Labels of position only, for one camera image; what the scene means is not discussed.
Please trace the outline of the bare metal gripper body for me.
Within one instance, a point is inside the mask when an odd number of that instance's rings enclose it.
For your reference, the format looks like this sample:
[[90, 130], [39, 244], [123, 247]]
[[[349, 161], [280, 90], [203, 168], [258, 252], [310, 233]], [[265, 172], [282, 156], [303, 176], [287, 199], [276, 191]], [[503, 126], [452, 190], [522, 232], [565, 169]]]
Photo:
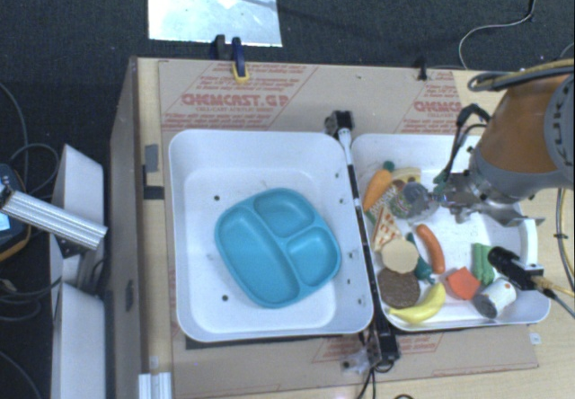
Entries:
[[458, 224], [478, 213], [501, 226], [517, 226], [521, 222], [517, 204], [518, 199], [498, 191], [478, 173], [451, 173], [441, 185], [441, 206], [449, 210]]

